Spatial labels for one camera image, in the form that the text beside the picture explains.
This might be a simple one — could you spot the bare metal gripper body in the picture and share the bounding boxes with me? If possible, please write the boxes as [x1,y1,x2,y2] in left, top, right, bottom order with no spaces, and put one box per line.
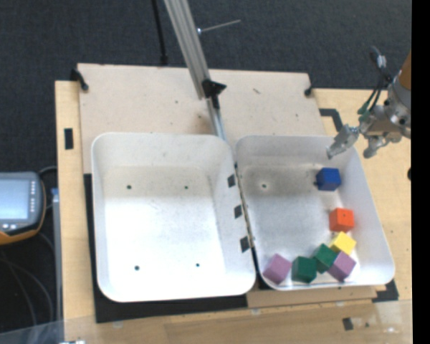
[358,98,412,139]

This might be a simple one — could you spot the blue cube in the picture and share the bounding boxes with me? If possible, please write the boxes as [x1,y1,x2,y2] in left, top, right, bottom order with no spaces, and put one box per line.
[315,167,343,192]

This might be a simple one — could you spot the orange cube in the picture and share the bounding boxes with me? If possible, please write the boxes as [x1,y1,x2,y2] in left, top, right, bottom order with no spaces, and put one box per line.
[328,207,355,234]

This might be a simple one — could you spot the white plastic tray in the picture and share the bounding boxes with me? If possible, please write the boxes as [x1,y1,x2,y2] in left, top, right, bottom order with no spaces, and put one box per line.
[90,131,257,304]
[233,134,396,292]

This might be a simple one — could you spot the yellow cube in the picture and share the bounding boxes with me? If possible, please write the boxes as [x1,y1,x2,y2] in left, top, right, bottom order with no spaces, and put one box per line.
[329,231,358,256]

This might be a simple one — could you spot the green cube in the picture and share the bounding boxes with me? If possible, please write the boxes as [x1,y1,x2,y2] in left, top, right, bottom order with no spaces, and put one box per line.
[312,243,339,274]
[290,256,318,285]

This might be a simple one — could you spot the purple cube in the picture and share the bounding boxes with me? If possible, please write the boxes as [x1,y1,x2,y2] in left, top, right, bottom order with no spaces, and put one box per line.
[327,251,358,283]
[262,253,293,285]

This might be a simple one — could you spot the pale wood board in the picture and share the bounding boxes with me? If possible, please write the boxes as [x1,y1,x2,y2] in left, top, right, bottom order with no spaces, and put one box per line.
[77,62,386,309]

